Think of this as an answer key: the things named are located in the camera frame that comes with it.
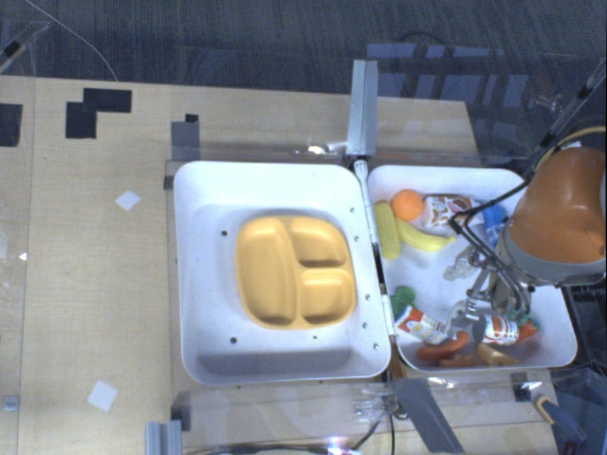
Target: yellow banana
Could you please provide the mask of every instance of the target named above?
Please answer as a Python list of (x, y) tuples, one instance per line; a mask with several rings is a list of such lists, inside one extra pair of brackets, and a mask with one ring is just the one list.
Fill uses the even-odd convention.
[(405, 245), (409, 245), (423, 251), (428, 251), (429, 253), (439, 251), (446, 245), (450, 245), (455, 241), (453, 236), (444, 238), (442, 236), (434, 236), (433, 234), (421, 232), (406, 221), (398, 219), (397, 217), (396, 230), (398, 231), (400, 241), (402, 241)]

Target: gray carpet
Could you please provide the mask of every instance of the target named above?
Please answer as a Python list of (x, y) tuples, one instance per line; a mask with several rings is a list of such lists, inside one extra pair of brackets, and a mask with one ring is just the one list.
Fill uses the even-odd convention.
[[(121, 81), (348, 92), (352, 59), (412, 31), (434, 37), (410, 42), (508, 55), (605, 54), (606, 0), (32, 1), (94, 43)], [(5, 27), (46, 19), (21, 0), (0, 9)], [(36, 72), (111, 79), (56, 25), (39, 39)]]

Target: orange ball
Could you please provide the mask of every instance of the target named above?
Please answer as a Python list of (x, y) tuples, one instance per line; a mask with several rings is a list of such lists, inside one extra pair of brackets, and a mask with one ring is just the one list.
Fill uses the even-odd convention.
[(416, 191), (400, 191), (392, 198), (392, 212), (403, 221), (419, 217), (424, 209), (424, 201)]

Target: soda can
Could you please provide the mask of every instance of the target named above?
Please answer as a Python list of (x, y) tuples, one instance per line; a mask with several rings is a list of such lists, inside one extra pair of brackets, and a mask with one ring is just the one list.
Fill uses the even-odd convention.
[(472, 336), (477, 342), (495, 345), (513, 345), (519, 339), (516, 321), (496, 315), (482, 315), (472, 325)]

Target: yellow plastic plate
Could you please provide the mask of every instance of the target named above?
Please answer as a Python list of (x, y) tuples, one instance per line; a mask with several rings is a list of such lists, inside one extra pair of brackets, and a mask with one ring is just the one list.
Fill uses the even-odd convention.
[(264, 327), (332, 325), (356, 305), (348, 246), (321, 219), (268, 216), (249, 221), (236, 238), (235, 261), (242, 306)]

